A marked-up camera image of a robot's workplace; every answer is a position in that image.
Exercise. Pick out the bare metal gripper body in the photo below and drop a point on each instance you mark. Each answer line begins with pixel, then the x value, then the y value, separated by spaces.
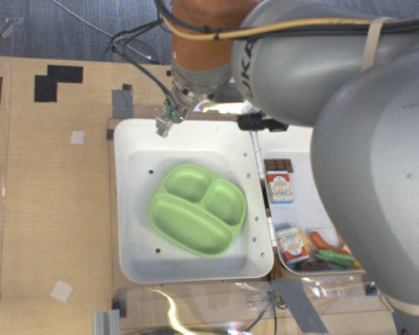
pixel 185 98

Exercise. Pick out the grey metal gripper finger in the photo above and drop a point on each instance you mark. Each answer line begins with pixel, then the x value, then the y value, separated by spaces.
pixel 163 127

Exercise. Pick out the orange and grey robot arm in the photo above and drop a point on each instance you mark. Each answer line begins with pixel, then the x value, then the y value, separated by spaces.
pixel 300 68

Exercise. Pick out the thin black and white rod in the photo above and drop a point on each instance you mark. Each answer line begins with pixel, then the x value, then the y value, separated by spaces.
pixel 257 155

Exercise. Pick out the green divided plate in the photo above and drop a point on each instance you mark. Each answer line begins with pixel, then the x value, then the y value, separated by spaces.
pixel 195 218

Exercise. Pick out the white plastic tray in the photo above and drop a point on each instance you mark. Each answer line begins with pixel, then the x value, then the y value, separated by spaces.
pixel 139 222
pixel 300 215

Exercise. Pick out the brown chocolate bar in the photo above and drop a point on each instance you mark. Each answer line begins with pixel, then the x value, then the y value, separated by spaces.
pixel 278 165
pixel 312 266

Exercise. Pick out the red white and blue carton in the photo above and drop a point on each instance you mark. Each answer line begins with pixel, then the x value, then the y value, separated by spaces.
pixel 292 244
pixel 280 187

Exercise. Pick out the yellow cheese wedge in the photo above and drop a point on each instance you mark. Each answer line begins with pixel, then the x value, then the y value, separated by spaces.
pixel 305 241

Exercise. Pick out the orange sausage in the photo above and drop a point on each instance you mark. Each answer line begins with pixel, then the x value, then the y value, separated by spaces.
pixel 321 242

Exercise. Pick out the green vegetable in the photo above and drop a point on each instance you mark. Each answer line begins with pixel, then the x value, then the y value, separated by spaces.
pixel 335 258

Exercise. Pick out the yellow banana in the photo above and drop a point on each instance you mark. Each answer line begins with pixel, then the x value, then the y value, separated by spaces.
pixel 356 264

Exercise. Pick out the black cylinder on white bracket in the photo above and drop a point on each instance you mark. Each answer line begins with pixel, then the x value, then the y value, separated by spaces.
pixel 256 121

